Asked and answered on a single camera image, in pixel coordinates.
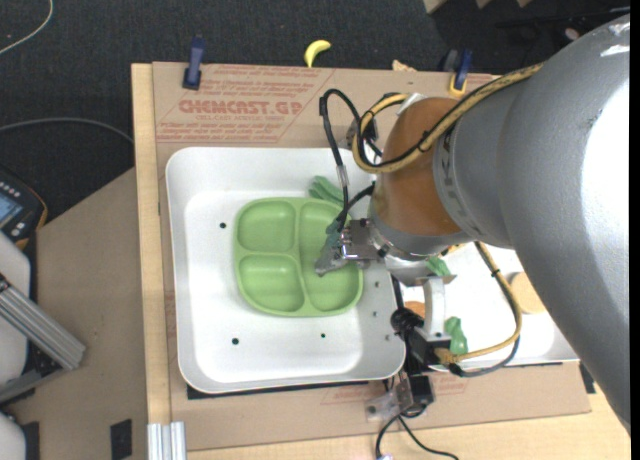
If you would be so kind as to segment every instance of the banana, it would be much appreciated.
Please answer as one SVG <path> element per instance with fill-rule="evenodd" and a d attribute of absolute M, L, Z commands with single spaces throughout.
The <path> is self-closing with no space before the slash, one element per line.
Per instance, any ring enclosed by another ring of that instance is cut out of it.
<path fill-rule="evenodd" d="M 311 67 L 313 65 L 313 61 L 318 53 L 326 51 L 330 47 L 331 43 L 326 40 L 316 40 L 309 44 L 304 52 L 304 61 L 307 64 L 307 67 Z"/>

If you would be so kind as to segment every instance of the black floor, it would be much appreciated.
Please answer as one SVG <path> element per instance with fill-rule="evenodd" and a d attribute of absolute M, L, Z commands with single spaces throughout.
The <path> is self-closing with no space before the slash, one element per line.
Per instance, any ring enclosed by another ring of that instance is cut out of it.
<path fill-rule="evenodd" d="M 205 62 L 303 65 L 314 39 L 333 48 L 318 66 L 390 68 L 399 59 L 437 70 L 450 48 L 473 51 L 473 67 L 502 72 L 542 61 L 560 46 L 557 24 L 501 22 L 575 16 L 630 0 L 450 0 L 432 15 L 422 0 L 55 0 L 36 37 L 0 55 L 0 128 L 81 117 L 131 134 L 130 64 L 185 60 L 194 33 Z M 47 0 L 0 0 L 0 50 L 42 21 Z M 121 137 L 83 125 L 0 129 L 0 165 L 28 181 L 55 217 L 131 167 Z"/>

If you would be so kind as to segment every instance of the green plate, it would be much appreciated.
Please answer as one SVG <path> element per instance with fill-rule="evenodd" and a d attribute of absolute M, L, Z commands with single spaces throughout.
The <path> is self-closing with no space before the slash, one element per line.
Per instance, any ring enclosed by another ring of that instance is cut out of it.
<path fill-rule="evenodd" d="M 240 293 L 256 309 L 279 316 L 331 316 L 362 295 L 362 271 L 353 264 L 319 277 L 315 262 L 335 204 L 309 198 L 268 198 L 236 217 L 234 265 Z"/>

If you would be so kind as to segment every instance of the blue clamp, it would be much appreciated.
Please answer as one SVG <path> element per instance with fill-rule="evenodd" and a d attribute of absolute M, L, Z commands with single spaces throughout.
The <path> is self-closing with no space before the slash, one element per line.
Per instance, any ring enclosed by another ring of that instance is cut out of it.
<path fill-rule="evenodd" d="M 191 39 L 191 49 L 189 50 L 189 67 L 184 70 L 184 79 L 182 87 L 189 90 L 198 90 L 200 88 L 200 78 L 202 71 L 200 64 L 204 57 L 204 39 L 196 35 Z"/>
<path fill-rule="evenodd" d="M 449 93 L 454 97 L 461 98 L 467 90 L 467 75 L 471 68 L 471 50 L 463 49 L 460 55 L 460 63 L 456 72 L 451 76 Z"/>

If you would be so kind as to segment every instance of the device screen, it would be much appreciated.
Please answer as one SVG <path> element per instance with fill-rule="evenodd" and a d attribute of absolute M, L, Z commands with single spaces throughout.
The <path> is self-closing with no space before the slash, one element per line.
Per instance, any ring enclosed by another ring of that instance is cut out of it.
<path fill-rule="evenodd" d="M 0 229 L 21 210 L 20 204 L 0 194 Z"/>

